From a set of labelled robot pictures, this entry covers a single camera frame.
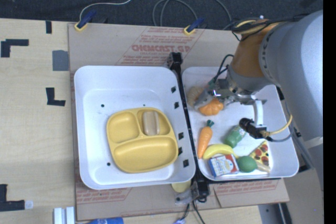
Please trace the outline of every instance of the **toy food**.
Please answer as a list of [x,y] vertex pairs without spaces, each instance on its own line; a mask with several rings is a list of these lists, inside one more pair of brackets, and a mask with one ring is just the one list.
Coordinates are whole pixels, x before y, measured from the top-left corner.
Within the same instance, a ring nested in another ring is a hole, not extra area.
[[212,137],[212,129],[211,126],[215,123],[211,120],[206,122],[206,126],[202,128],[201,133],[199,134],[198,138],[198,146],[197,146],[197,155],[198,158],[202,158],[203,154],[208,147],[210,139]]
[[146,135],[160,133],[159,115],[156,111],[145,111],[142,114],[143,132]]
[[211,158],[208,163],[214,177],[235,174],[239,171],[236,158],[233,154]]
[[206,116],[217,115],[224,108],[223,103],[221,103],[217,98],[213,98],[210,103],[205,106],[200,107],[198,110]]
[[200,94],[203,92],[202,87],[191,87],[189,92],[187,93],[187,103],[188,105],[194,107],[194,103],[197,100],[197,98],[200,96]]
[[250,157],[250,156],[243,156],[238,158],[237,164],[239,167],[239,170],[245,173],[250,173],[257,169],[257,163],[256,161]]
[[231,132],[225,137],[224,144],[234,148],[247,134],[239,125],[235,126]]
[[263,141],[256,149],[254,149],[250,154],[255,161],[269,166],[269,155],[267,141]]
[[251,156],[243,156],[237,159],[237,164],[242,172],[250,173],[255,169],[270,173],[270,168],[260,162],[255,161]]
[[203,159],[210,159],[211,157],[215,156],[216,154],[222,155],[229,155],[233,154],[235,158],[238,156],[234,153],[232,147],[225,144],[213,144],[210,145],[203,154]]

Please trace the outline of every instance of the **white cable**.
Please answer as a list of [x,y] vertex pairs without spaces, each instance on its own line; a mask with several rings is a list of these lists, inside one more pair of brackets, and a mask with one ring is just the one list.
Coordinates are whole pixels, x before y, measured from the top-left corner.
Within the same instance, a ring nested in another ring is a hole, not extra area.
[[131,1],[132,0],[127,0],[127,1],[122,2],[122,3],[109,3],[109,2],[105,2],[104,3],[104,2],[102,2],[102,3],[93,3],[93,4],[90,4],[90,5],[86,6],[84,9],[82,9],[82,11],[81,11],[81,13],[79,15],[79,21],[82,20],[82,14],[83,14],[84,10],[86,10],[89,7],[96,6],[96,5],[118,5],[118,6],[120,6],[120,5],[127,4],[128,2],[131,2]]
[[[214,1],[216,1],[217,3],[219,3],[219,5],[224,9],[224,11],[226,12],[226,14],[227,14],[227,16],[228,16],[228,18],[229,18],[229,22],[230,22],[230,23],[229,23],[226,27],[224,27],[223,30],[225,30],[225,29],[227,29],[227,28],[231,25],[231,23],[232,23],[231,15],[230,15],[229,11],[227,10],[227,8],[225,7],[225,5],[224,5],[222,2],[220,2],[219,0],[214,0]],[[166,8],[166,5],[167,5],[169,2],[170,2],[170,0],[166,0],[166,2],[164,3],[164,5],[163,5],[163,7],[162,7],[162,9],[161,9],[161,13],[160,13],[160,25],[159,25],[159,26],[162,26],[163,13],[164,13],[164,10],[165,10],[165,8]]]
[[[154,26],[158,26],[158,25],[156,24],[156,21],[155,21],[155,10],[156,10],[156,7],[158,6],[158,4],[160,4],[160,3],[163,2],[163,1],[167,1],[167,0],[160,0],[160,1],[158,1],[158,2],[155,4],[154,8],[153,8],[152,19],[153,19],[153,24],[154,24]],[[184,6],[186,6],[186,7],[187,7],[187,8],[194,14],[195,20],[197,20],[197,15],[196,15],[195,11],[193,10],[193,8],[190,7],[190,5],[188,5],[187,3],[185,3],[185,2],[183,2],[183,1],[181,1],[181,0],[170,0],[170,1],[176,1],[176,2],[179,2],[179,3],[183,4]]]

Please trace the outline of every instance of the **yellow plate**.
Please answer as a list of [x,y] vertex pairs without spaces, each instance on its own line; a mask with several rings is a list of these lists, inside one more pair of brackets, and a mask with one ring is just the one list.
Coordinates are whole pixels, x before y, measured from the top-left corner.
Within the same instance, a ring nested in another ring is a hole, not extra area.
[[[146,135],[145,112],[158,114],[158,134]],[[110,116],[107,138],[115,164],[127,173],[142,173],[172,164],[178,156],[178,145],[166,115],[155,108],[123,110]]]

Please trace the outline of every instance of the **wire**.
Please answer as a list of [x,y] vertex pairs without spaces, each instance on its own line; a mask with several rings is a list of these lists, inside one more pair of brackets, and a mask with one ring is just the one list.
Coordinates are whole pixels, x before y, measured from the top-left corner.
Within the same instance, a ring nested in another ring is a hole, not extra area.
[[290,123],[289,123],[289,126],[288,126],[288,129],[289,129],[289,135],[288,135],[287,137],[283,138],[283,139],[273,139],[273,138],[271,138],[270,136],[266,137],[265,139],[268,140],[268,141],[270,141],[270,142],[283,142],[283,141],[286,141],[286,140],[288,140],[292,135],[294,135],[295,132],[296,132],[296,131],[295,131],[295,128],[294,128],[294,126],[293,126],[293,120],[291,119],[291,118],[292,118],[292,115],[291,115],[291,113],[289,112],[289,109],[288,109],[288,105],[287,105],[286,100],[284,100],[284,102],[285,102],[285,108],[286,108],[286,111],[287,111],[287,113],[290,115],[290,120],[288,121],[288,122],[290,122]]
[[[163,24],[162,24],[162,21],[163,21],[164,10],[165,10],[167,4],[168,4],[171,0],[160,0],[159,2],[157,2],[157,3],[155,4],[154,9],[153,9],[153,23],[154,23],[154,26],[158,26],[158,25],[156,24],[156,22],[155,22],[155,9],[156,9],[157,5],[158,5],[159,3],[161,3],[161,2],[163,2],[163,1],[165,1],[165,3],[163,4],[163,7],[162,7],[161,12],[160,12],[160,24],[159,24],[159,26],[162,26],[162,25],[163,25]],[[219,5],[224,9],[224,11],[226,12],[226,14],[227,14],[227,16],[228,16],[228,18],[229,18],[229,22],[230,22],[230,23],[229,23],[226,27],[223,28],[223,30],[225,30],[225,29],[227,29],[229,26],[231,26],[231,24],[232,24],[232,18],[231,18],[230,12],[227,10],[227,8],[225,7],[225,5],[224,5],[222,2],[220,2],[219,0],[214,0],[214,1],[216,1],[217,3],[219,3]]]
[[89,8],[89,7],[92,7],[92,6],[96,6],[96,5],[117,5],[117,6],[120,6],[120,5],[125,5],[129,2],[131,2],[132,0],[127,0],[125,2],[120,2],[120,3],[110,3],[110,2],[102,2],[102,3],[93,3],[93,4],[90,4],[88,6],[86,6],[84,9],[82,9],[80,15],[79,15],[79,21],[82,20],[82,15],[83,15],[83,12]]
[[221,70],[222,67],[223,67],[224,62],[225,62],[226,59],[227,59],[227,57],[233,57],[233,55],[232,55],[232,54],[227,54],[227,55],[224,57],[224,59],[222,60],[222,63],[220,63],[220,66],[219,66],[219,69],[218,69],[218,71],[217,71],[216,76],[213,77],[213,82],[214,82],[214,83],[216,82],[216,80],[217,80],[217,78],[219,77],[219,75],[222,74],[224,71],[227,70],[227,67],[226,67],[225,69]]
[[182,218],[180,218],[180,220],[185,219],[188,216],[189,209],[190,209],[190,204],[188,204],[187,207],[185,208],[184,214],[183,214]]
[[[274,24],[277,25],[277,24],[285,23],[285,22],[296,22],[302,19],[303,17],[305,17],[306,15],[307,14],[301,14],[301,15],[296,15],[294,17],[283,18],[283,19],[264,20],[259,23],[255,23],[255,22],[260,20],[260,18],[247,18],[247,19],[235,22],[232,26],[232,33],[235,35],[235,37],[239,41],[244,41],[248,37],[261,32],[268,26],[271,26]],[[236,34],[240,34],[242,36],[247,34],[247,36],[243,36],[242,39],[239,39]]]
[[263,137],[265,139],[267,139],[268,141],[271,141],[271,142],[282,142],[282,141],[285,141],[285,140],[287,140],[287,139],[289,139],[291,137],[292,132],[290,132],[289,135],[287,137],[285,137],[284,139],[279,139],[279,140],[274,140],[273,138],[270,138],[270,136],[274,135],[274,134],[278,134],[278,133],[284,131],[286,128],[288,128],[289,125],[291,125],[292,119],[293,119],[293,116],[290,115],[289,120],[286,123],[286,125],[284,127],[280,128],[279,130],[276,130],[276,131],[273,131],[273,132],[260,131],[260,133],[263,135]]
[[288,128],[288,126],[290,125],[290,123],[292,122],[293,120],[293,116],[290,115],[289,116],[289,120],[288,122],[286,123],[286,125],[284,127],[282,127],[281,129],[277,130],[277,131],[273,131],[273,132],[269,132],[269,135],[274,135],[274,134],[278,134],[278,133],[281,133],[282,131],[284,131],[286,128]]
[[[156,21],[155,21],[155,10],[156,10],[156,7],[158,6],[158,4],[160,4],[163,1],[166,1],[166,0],[160,0],[160,1],[158,1],[155,4],[154,8],[153,8],[152,19],[153,19],[154,26],[157,26]],[[196,15],[195,11],[190,7],[190,5],[188,5],[187,3],[185,3],[185,2],[183,2],[181,0],[170,0],[170,1],[177,1],[177,2],[182,3],[183,5],[185,5],[188,9],[190,9],[190,11],[194,14],[195,19],[197,20],[198,17]]]
[[195,201],[194,201],[194,200],[193,200],[193,207],[194,207],[194,209],[195,209],[195,211],[196,211],[196,213],[197,213],[198,217],[200,218],[200,221],[202,222],[202,224],[205,224],[205,222],[204,222],[203,218],[201,217],[200,213],[198,212],[198,209],[197,209],[197,206],[196,206],[196,204],[195,204]]

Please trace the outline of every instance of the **blue clamp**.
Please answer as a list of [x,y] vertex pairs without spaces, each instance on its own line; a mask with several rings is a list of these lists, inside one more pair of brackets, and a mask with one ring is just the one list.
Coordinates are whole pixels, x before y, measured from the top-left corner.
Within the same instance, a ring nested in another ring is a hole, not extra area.
[[204,18],[198,18],[191,25],[188,25],[186,28],[184,28],[183,33],[186,34],[187,36],[190,36],[195,31],[195,28],[200,26],[203,22]]
[[92,20],[92,18],[97,14],[95,10],[91,10],[81,19],[78,23],[75,24],[75,29],[77,31],[83,31],[87,26],[88,23]]

